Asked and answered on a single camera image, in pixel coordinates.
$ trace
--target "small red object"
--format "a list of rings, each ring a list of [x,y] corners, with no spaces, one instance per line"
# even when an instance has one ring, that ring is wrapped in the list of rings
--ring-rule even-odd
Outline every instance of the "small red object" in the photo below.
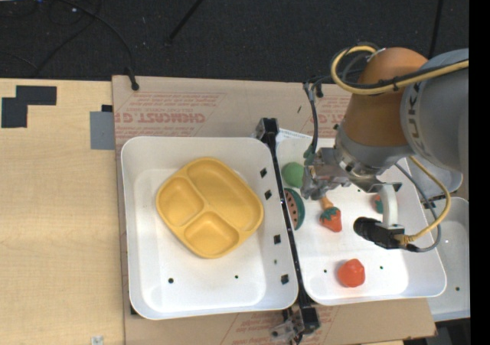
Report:
[[[338,269],[337,279],[349,288],[363,285],[366,280],[364,266],[359,259],[350,259]]]

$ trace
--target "yellow plate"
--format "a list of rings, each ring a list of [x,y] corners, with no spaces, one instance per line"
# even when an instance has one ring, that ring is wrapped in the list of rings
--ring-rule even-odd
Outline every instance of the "yellow plate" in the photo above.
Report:
[[[173,174],[158,189],[156,207],[170,230],[203,258],[228,254],[263,220],[259,197],[216,158],[199,158]]]

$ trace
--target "white tray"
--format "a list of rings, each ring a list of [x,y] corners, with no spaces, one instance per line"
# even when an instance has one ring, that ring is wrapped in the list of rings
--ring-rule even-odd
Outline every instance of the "white tray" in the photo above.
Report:
[[[291,161],[302,164],[302,155],[310,143],[310,138],[281,141],[277,148],[280,166]],[[333,144],[333,139],[319,139],[317,149],[331,148]],[[427,226],[415,187],[397,168],[392,167],[379,179],[403,183],[397,192],[398,223],[405,226],[407,234],[417,233]],[[446,275],[436,249],[423,253],[383,249],[354,232],[354,221],[360,216],[382,220],[371,204],[373,194],[366,194],[351,185],[329,191],[327,196],[341,210],[343,230],[333,233],[321,226],[319,201],[303,200],[305,220],[294,232],[305,290],[313,300],[319,304],[336,305],[434,297],[444,292]],[[414,244],[425,247],[432,242],[432,235],[427,233]],[[361,286],[347,288],[338,282],[335,272],[343,262],[353,258],[364,265],[366,280]]]
[[[446,200],[436,202],[440,214]],[[425,209],[428,219],[433,216]],[[447,275],[446,290],[429,299],[435,321],[448,321],[471,317],[469,280],[469,202],[461,197],[451,199],[451,209],[441,222],[442,239],[437,250]]]
[[[200,258],[187,249],[164,224],[155,206],[155,195],[163,182],[188,162],[204,156],[217,158],[235,170],[264,208],[259,229],[219,259]],[[129,297],[140,315],[159,320],[281,310],[295,302],[296,270],[272,156],[262,142],[255,138],[137,137],[123,146],[121,163]]]

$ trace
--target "green ball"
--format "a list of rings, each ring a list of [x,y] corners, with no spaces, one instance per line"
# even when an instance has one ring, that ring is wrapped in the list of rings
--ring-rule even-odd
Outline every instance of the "green ball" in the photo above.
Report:
[[[304,167],[300,163],[288,163],[283,167],[283,180],[293,187],[300,188],[303,183]]]

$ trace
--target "metal bracket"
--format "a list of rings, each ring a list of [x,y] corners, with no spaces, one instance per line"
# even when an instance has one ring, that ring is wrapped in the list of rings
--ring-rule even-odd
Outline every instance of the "metal bracket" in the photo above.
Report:
[[[301,312],[297,311],[284,322],[270,329],[270,339],[277,345],[290,345],[293,340],[299,343],[304,330],[305,325],[302,321]]]
[[[286,197],[284,194],[283,180],[281,179],[281,171],[279,167],[279,161],[276,154],[276,136],[279,134],[279,124],[277,119],[274,118],[262,118],[256,127],[256,137],[269,147],[270,153],[273,157],[274,171],[276,172],[276,182],[279,188],[279,196],[281,198],[281,205],[283,207],[284,220],[286,222],[286,228],[288,231],[289,244],[291,246],[292,260],[296,270],[296,278],[298,279],[298,304],[299,304],[299,319],[302,322],[303,334],[310,334],[320,327],[320,322],[316,309],[312,306],[311,298],[308,296],[303,284],[301,268],[299,267],[298,251],[296,250],[296,244],[293,235],[293,225],[289,217],[288,207],[286,203]]]

